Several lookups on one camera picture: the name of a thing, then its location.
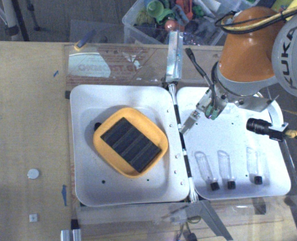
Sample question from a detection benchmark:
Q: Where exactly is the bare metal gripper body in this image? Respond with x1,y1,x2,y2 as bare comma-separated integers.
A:
195,85,236,117

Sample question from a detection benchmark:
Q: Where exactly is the thin black and white rod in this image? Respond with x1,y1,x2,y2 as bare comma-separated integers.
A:
168,83,199,203

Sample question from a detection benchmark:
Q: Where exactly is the white plastic tray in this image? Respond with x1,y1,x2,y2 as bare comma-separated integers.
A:
175,86,292,201
69,84,191,208

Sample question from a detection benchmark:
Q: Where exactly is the clear plastic bottle black cap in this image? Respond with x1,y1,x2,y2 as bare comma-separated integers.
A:
194,151,221,192
246,147,263,185
217,150,237,190

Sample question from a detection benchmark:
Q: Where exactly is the black ribbed square block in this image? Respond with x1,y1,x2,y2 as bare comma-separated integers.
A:
100,116,162,174

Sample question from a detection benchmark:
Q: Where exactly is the yellow divided plate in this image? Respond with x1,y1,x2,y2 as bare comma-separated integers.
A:
92,107,169,179

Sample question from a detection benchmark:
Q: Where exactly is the clear plastic bin of toys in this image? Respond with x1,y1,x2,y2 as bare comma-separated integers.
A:
122,0,274,46

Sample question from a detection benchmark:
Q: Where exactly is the small white round disc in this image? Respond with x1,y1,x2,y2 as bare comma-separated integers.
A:
27,168,40,180

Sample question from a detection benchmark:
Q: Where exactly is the black and white tripod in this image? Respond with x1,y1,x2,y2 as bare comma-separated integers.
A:
0,0,42,42

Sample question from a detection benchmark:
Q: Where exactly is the black cylinder on white bracket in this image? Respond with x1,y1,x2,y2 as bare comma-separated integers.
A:
246,98,289,143

